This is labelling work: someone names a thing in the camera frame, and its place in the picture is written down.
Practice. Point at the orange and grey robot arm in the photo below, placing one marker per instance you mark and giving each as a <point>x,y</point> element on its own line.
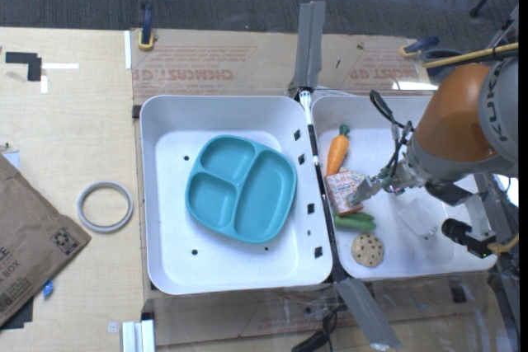
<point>458,123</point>

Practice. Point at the orange and white carton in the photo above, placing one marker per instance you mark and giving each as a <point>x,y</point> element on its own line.
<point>339,187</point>

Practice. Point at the tan chocolate chip biscuit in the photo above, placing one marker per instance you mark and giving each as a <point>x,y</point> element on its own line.
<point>367,250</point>

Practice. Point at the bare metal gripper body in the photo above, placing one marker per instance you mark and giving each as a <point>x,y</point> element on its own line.
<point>406,175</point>

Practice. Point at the brown cardboard board red print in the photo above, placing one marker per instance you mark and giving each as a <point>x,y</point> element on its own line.
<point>214,66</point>

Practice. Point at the white tape roll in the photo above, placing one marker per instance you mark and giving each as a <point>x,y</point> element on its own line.
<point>84,218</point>

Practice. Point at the black cylinder on white bracket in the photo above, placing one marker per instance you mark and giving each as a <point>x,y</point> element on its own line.
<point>464,234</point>

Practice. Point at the brown paper bag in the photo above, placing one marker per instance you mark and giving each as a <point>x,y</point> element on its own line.
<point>29,243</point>

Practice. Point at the blue divided plate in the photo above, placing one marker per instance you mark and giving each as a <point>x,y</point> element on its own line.
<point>247,193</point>

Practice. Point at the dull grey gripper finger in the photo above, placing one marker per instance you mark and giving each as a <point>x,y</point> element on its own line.
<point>364,190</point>

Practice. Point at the white plastic tray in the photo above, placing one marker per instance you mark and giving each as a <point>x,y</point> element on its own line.
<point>173,218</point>
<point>412,259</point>

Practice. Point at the green pea pods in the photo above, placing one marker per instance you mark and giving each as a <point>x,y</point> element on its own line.
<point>354,221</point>

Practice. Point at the orange carrot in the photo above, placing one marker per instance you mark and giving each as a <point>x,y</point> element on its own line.
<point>337,152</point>

